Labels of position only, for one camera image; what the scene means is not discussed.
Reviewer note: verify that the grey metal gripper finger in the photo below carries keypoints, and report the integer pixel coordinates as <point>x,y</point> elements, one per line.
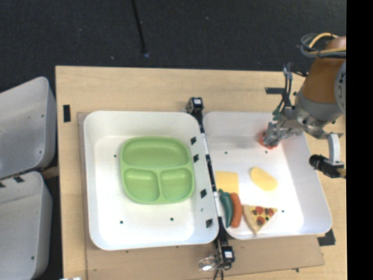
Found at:
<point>277,139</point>
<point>268,134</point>

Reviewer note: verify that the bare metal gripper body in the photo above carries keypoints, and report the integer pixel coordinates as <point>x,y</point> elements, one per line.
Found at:
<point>294,125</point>

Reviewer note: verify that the red round toy food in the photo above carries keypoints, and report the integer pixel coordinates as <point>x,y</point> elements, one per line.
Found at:
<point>262,140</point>

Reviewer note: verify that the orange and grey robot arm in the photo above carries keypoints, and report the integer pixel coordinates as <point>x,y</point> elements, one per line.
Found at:
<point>322,80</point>

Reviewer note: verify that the yellow oval toy food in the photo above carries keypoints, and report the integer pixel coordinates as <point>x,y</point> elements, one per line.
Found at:
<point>263,179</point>

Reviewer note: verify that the white plastic tray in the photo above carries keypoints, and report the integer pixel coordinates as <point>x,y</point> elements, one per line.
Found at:
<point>297,185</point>
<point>107,185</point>

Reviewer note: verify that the yellow cheese slice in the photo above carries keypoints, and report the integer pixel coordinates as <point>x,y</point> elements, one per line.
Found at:
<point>227,181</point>

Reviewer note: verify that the thin black and white rod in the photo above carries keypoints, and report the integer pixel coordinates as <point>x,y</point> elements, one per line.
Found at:
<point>207,156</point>

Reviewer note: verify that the toy pizza slice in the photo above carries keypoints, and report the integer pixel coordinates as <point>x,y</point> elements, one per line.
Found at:
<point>258,216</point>

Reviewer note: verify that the orange toy sausage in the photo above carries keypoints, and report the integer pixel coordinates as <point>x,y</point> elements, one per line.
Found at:
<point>236,211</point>

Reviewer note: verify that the green toy pepper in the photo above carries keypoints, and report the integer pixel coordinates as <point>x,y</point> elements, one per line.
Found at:
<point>226,207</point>

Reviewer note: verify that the green divided plate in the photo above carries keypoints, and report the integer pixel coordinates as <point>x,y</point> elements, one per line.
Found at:
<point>156,168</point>

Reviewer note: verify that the black cylinder on white bracket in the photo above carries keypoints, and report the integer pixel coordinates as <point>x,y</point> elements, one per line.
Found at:
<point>333,153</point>

